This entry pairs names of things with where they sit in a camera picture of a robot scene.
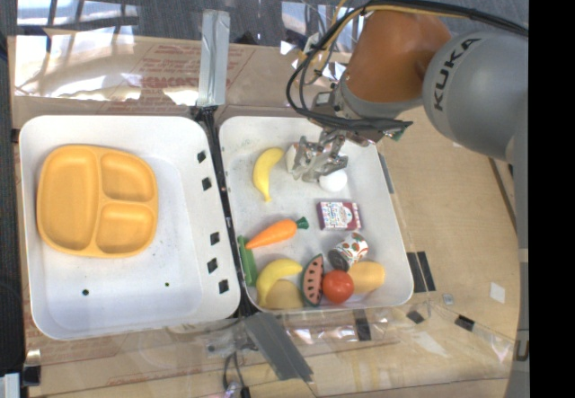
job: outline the orange plate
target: orange plate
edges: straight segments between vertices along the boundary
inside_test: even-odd
[[[138,254],[154,239],[157,225],[154,172],[120,150],[61,146],[42,166],[36,218],[42,239],[61,252]]]

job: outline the toy watermelon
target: toy watermelon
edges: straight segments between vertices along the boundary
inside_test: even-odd
[[[302,294],[305,303],[317,307],[322,300],[323,254],[311,259],[302,272]]]

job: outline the banana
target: banana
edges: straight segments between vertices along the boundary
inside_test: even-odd
[[[296,275],[302,270],[301,264],[289,258],[276,259],[266,265],[255,282],[255,287],[258,290],[258,304],[262,307],[266,305],[268,293],[276,281],[290,275]]]
[[[271,147],[258,156],[253,166],[253,185],[259,190],[266,201],[270,201],[270,171],[284,155],[283,149]]]

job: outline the orange carrot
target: orange carrot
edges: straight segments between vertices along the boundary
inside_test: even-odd
[[[281,219],[280,221],[265,228],[255,235],[246,245],[246,250],[259,248],[267,244],[282,242],[296,234],[297,229],[306,229],[309,227],[305,217],[294,221],[293,219]]]

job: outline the toy tomato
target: toy tomato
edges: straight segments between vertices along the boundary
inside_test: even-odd
[[[334,304],[341,304],[353,294],[353,279],[344,270],[331,270],[323,276],[322,291]]]

